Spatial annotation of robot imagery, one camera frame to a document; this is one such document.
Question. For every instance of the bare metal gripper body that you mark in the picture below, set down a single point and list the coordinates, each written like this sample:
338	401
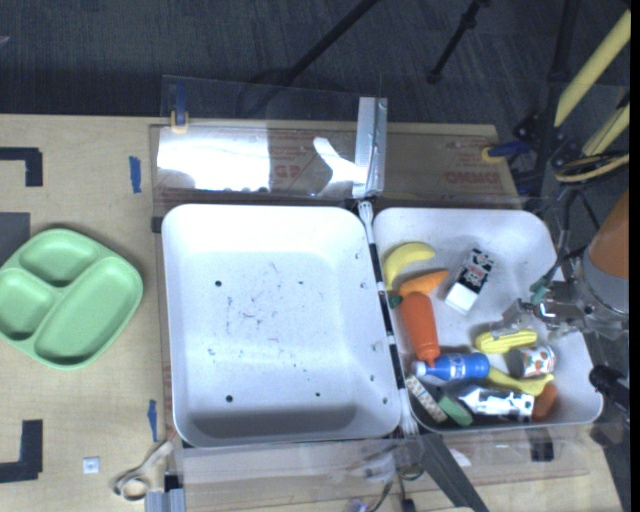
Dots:
570	307

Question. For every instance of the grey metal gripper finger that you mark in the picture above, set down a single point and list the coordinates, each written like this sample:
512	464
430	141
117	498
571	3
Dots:
520	309
506	327

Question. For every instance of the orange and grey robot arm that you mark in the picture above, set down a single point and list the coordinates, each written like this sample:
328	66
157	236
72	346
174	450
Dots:
612	250

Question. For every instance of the yellow corn cob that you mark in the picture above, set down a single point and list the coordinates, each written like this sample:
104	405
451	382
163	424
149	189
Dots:
505	341

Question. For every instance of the white can with orange print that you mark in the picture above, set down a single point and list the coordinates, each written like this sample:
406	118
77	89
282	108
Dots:
535	360

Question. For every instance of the black and white carton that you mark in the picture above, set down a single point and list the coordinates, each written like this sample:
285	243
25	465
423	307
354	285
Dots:
472	280
495	402

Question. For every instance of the yellow banana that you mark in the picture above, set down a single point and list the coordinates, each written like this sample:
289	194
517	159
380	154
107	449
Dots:
402	257
515	384

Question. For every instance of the blue bottle with white cap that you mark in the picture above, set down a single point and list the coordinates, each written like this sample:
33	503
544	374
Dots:
457	366

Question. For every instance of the white plastic tray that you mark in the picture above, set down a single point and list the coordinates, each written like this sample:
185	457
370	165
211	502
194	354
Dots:
280	325
510	235

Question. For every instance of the orange sausage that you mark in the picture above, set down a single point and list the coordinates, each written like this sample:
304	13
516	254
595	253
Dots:
545	402

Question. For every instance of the orange squeeze bottle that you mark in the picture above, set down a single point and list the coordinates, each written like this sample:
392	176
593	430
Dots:
421	322

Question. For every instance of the orange carrot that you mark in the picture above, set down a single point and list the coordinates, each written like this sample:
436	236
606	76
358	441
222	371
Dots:
425	282

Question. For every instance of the green and black oval piece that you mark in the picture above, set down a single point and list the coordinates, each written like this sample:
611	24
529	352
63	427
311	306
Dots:
456	411

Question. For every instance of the patterned beige biscuit packet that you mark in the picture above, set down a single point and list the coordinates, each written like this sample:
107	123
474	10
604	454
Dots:
425	398

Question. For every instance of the thin black and white rod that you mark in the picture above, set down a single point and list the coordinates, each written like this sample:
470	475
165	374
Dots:
382	295

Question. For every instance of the green divided plate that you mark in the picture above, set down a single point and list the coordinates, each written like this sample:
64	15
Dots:
70	300

